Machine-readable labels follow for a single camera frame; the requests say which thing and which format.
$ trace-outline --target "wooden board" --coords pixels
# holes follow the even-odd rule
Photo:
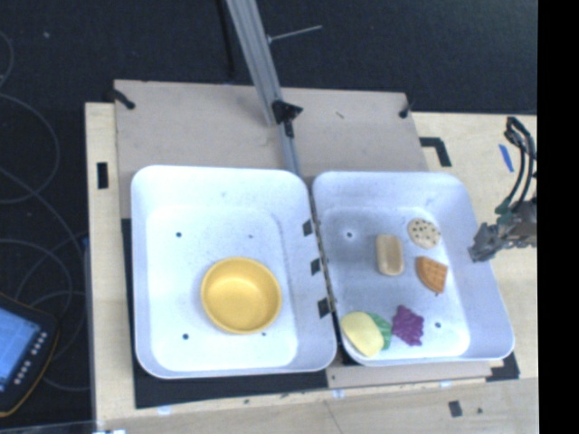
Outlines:
[[[136,106],[116,108],[121,215],[130,180],[153,164],[284,168],[278,130],[254,87],[116,80]],[[327,170],[427,170],[402,93],[284,89],[304,108],[295,146],[307,182]]]
[[[298,405],[112,420],[110,429],[139,434],[254,433],[479,434],[539,432],[537,379],[375,393]]]
[[[130,342],[128,339],[128,312],[127,301],[125,299],[124,265],[121,254],[122,241],[119,225],[119,179],[116,153],[117,125],[114,114],[115,107],[113,105],[88,104],[86,108],[87,170],[89,175],[90,197],[90,249],[94,308],[92,328],[94,340],[95,402],[97,420],[100,420],[103,425],[108,427],[114,425],[114,423],[111,423],[112,420],[131,420],[135,418],[155,420],[160,416],[159,410],[157,409],[134,409]],[[497,144],[495,142],[500,142],[502,139],[499,126],[501,125],[501,121],[504,121],[503,117],[468,116],[449,118],[441,123],[436,122],[436,115],[414,115],[414,117],[421,136],[439,136],[441,135],[441,131],[446,134],[445,140],[448,142],[449,153],[453,160],[458,159],[459,156],[457,152],[453,151],[454,146],[452,143],[454,138],[452,137],[454,137],[453,134],[457,133],[456,127],[452,126],[453,124],[456,125],[466,119],[470,123],[476,122],[479,124],[478,127],[482,135],[486,135],[486,133],[489,132],[489,127],[496,127],[498,130],[498,138],[497,140],[490,139],[490,143],[496,146]],[[464,139],[464,137],[460,138],[460,132],[458,135],[457,144]],[[476,144],[480,143],[480,140],[475,139],[473,143],[475,143],[475,145],[473,145],[473,148],[470,150],[470,156],[465,156],[465,160],[473,159],[472,153],[474,152],[476,152],[475,154],[477,154],[477,156],[481,155],[484,157],[488,155],[486,149],[482,149],[482,152],[479,153],[478,145]],[[435,157],[432,159],[432,156],[427,152],[426,160],[431,169],[436,170]],[[108,165],[109,187],[106,189],[98,189],[96,174],[97,163],[107,163]],[[442,170],[454,173],[460,172],[460,169],[459,164],[455,164],[450,170],[448,168]],[[489,172],[496,171],[497,169],[489,169]],[[470,185],[474,188],[479,188],[481,185],[486,185],[488,188],[494,188],[496,186],[497,188],[493,191],[500,193],[501,196],[504,197],[502,188],[499,188],[504,183],[493,179],[492,174],[490,174],[490,179],[485,179],[484,183],[481,183],[479,181],[479,174],[474,174],[470,180],[470,174],[468,173],[462,178],[460,175],[458,175],[458,177],[463,180],[469,189]],[[505,182],[510,182],[511,177],[512,175],[505,175]],[[483,189],[481,191],[484,193],[489,190]],[[484,220],[488,220],[488,218],[485,217],[487,213],[489,214],[489,218],[491,218],[492,210],[488,212],[488,209],[484,207],[482,201],[489,201],[489,204],[493,207],[498,203],[498,200],[495,201],[495,195],[492,191],[487,193],[487,195],[488,196],[484,196],[484,194],[482,194],[478,197],[475,193],[475,197],[473,198],[475,212],[478,217],[483,217]],[[529,260],[529,256],[531,256],[532,259],[533,255],[532,250],[520,251],[515,254],[515,262],[526,263]],[[522,270],[524,274],[522,275],[523,278],[521,278],[521,270],[513,265],[513,259],[505,261],[500,259],[502,259],[502,256],[497,258],[496,261],[493,261],[493,267],[497,273],[501,291],[506,297],[508,310],[515,326],[517,335],[517,359],[522,368],[522,375],[526,378],[533,379],[537,375],[537,371],[534,371],[534,368],[537,368],[535,346],[536,323],[534,323],[534,317],[536,317],[536,290],[534,290],[533,287],[533,281],[535,281],[536,286],[536,271],[534,273],[532,269]],[[510,297],[513,299],[517,297],[518,302],[508,300]],[[524,302],[524,305],[517,305],[520,302]],[[356,382],[358,385],[365,385],[366,383],[372,385],[387,384],[382,387],[349,390],[354,392],[356,396],[364,393],[380,394],[380,391],[390,393],[393,387],[399,387],[400,391],[404,392],[416,392],[421,390],[421,388],[434,389],[438,387],[439,381],[447,379],[469,378],[469,382],[480,382],[480,376],[487,374],[489,369],[487,364],[482,365],[482,367],[479,364],[476,371],[474,371],[473,368],[474,367],[463,367],[461,369],[460,366],[450,368],[447,373],[437,373],[437,377],[433,378],[437,382],[433,383],[417,382],[432,381],[432,378],[429,378],[428,375],[423,373],[414,375],[414,377],[418,377],[419,379],[413,379],[413,375],[410,373],[403,374],[403,377],[389,375],[390,379],[385,380],[373,380],[372,378],[363,378],[359,375],[348,380],[348,377],[344,376],[343,373],[332,373],[341,379],[339,380],[340,383],[336,383],[336,385],[331,384],[331,387],[351,387],[352,385],[356,386]],[[335,371],[336,368],[330,368],[328,370]],[[394,383],[400,383],[400,385],[393,386],[392,384]],[[253,407],[255,405],[278,407],[302,403],[311,403],[314,405],[320,403],[325,404],[328,400],[332,399],[332,394],[332,392],[327,391],[306,394],[280,394],[279,396],[264,396],[250,399],[204,401],[178,405],[167,410],[171,413],[171,419],[177,419],[177,417],[183,416],[185,417],[183,420],[185,420],[188,414],[193,414],[200,410],[232,410]]]

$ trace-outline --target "tablet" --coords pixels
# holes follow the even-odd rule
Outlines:
[[[58,334],[54,316],[0,294],[0,418],[14,413],[43,377]]]

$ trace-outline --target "tablet screen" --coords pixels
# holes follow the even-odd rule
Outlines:
[[[8,381],[40,327],[0,308],[0,384]]]

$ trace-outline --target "yellow bowl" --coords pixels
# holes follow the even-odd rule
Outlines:
[[[271,325],[281,310],[281,289],[273,273],[244,257],[220,260],[201,284],[205,313],[230,333],[247,335]]]

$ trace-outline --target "metal pole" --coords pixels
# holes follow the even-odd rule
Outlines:
[[[255,0],[225,1],[229,7],[253,84],[260,96],[266,122],[269,126],[276,126],[273,104],[283,101],[283,97],[257,3]],[[286,167],[294,174],[300,175],[293,138],[285,133],[284,127],[278,127],[278,130]]]

